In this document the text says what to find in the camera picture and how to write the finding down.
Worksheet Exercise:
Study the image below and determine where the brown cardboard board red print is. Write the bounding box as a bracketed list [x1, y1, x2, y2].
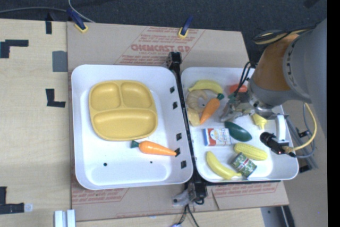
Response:
[66, 21, 290, 222]

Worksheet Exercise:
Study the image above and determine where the green can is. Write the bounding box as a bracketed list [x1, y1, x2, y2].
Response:
[230, 152, 258, 179]

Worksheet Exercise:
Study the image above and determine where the beige croissant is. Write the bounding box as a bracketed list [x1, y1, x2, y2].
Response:
[185, 89, 211, 113]

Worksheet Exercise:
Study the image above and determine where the orange carrot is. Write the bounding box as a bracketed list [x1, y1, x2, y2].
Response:
[130, 140, 178, 157]
[199, 93, 225, 126]

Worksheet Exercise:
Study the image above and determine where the yellow corn cob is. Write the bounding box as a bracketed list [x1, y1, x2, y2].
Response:
[233, 142, 268, 162]

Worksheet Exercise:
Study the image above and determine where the pale yellow toy food piece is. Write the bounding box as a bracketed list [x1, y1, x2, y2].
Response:
[188, 110, 201, 127]

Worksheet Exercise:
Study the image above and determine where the yellow mustard bottle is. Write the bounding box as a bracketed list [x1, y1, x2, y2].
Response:
[251, 113, 268, 130]

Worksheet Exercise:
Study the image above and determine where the white plastic tray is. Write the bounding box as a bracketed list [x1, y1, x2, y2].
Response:
[71, 64, 194, 190]
[180, 66, 300, 183]

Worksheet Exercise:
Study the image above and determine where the yellow banana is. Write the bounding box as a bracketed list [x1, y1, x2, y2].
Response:
[188, 79, 224, 95]
[206, 150, 243, 181]

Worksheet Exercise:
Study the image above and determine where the dark green toy vegetable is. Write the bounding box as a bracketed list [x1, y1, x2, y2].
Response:
[224, 121, 253, 142]

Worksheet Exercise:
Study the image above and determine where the yellow divided plate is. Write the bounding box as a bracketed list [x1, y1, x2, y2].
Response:
[88, 80, 159, 141]

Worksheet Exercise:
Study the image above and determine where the white carton with orange print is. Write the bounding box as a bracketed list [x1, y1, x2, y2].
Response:
[202, 127, 232, 147]

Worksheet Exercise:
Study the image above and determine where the black block with thin wires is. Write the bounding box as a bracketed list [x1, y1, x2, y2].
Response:
[164, 52, 183, 71]
[185, 180, 208, 204]

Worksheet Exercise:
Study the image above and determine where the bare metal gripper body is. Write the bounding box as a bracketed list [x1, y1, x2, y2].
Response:
[230, 93, 275, 117]

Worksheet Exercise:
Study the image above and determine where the thin black rod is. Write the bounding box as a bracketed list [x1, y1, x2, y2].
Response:
[174, 68, 199, 182]

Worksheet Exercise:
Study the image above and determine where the black cylinder on white bracket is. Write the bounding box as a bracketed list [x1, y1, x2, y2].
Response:
[259, 113, 297, 158]

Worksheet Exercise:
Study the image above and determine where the orange red toy food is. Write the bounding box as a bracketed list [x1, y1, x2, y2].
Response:
[228, 83, 248, 95]

